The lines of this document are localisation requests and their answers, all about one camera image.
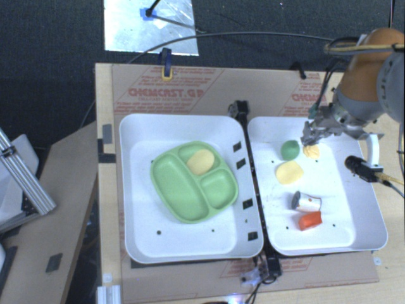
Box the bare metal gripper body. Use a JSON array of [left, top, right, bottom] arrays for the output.
[[310, 105, 350, 137]]

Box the small yellow lumpy toy food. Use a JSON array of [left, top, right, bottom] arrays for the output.
[[302, 144, 320, 160]]

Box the green round toy food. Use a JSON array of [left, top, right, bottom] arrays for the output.
[[280, 139, 300, 161]]

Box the yellow oval toy food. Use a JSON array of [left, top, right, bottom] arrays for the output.
[[275, 160, 304, 185], [185, 148, 216, 176]]

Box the thin black rod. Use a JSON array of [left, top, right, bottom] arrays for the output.
[[239, 114, 275, 259]]

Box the small white can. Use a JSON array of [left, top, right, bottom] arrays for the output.
[[290, 191, 322, 213]]

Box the orange toy carrot piece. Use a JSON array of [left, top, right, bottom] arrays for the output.
[[298, 211, 323, 232]]

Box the white plastic tray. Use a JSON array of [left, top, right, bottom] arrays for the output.
[[247, 116, 389, 257], [118, 113, 265, 265]]

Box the brown cardboard board red print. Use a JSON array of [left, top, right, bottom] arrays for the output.
[[110, 63, 380, 304]]

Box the green divided plate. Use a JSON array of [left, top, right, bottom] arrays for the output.
[[149, 140, 239, 224]]

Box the black cylinder on white bracket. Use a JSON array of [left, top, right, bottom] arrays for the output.
[[344, 133, 385, 183]]

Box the black block with thin wires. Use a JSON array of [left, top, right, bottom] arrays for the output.
[[264, 255, 282, 278], [228, 100, 251, 118]]

